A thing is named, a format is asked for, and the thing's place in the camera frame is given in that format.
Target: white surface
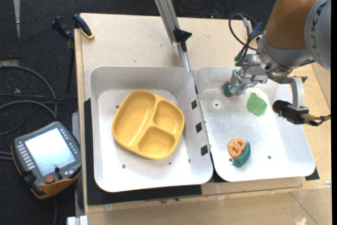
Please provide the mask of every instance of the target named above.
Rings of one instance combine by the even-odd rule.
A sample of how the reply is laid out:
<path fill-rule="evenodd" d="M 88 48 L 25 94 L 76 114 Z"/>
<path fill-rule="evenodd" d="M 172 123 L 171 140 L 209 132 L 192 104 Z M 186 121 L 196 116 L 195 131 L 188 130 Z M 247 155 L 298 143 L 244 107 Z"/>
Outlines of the white surface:
<path fill-rule="evenodd" d="M 208 182 L 213 174 L 210 154 L 201 156 L 208 145 L 201 122 L 193 76 L 181 67 L 99 66 L 90 74 L 94 175 L 107 192 L 119 192 Z M 176 104 L 184 113 L 185 130 L 173 153 L 162 160 L 149 160 L 117 144 L 111 124 L 125 97 L 144 89 Z"/>
<path fill-rule="evenodd" d="M 228 98 L 223 86 L 231 79 L 233 69 L 237 67 L 206 67 L 196 73 L 218 175 L 230 182 L 310 175 L 315 162 L 302 126 L 278 117 L 272 110 L 276 100 L 292 102 L 288 85 L 269 80 L 247 89 L 243 95 Z M 260 116 L 246 108 L 251 93 L 256 93 L 267 103 L 266 111 Z M 232 165 L 227 150 L 228 143 L 234 138 L 242 138 L 251 144 L 251 155 L 241 168 Z"/>

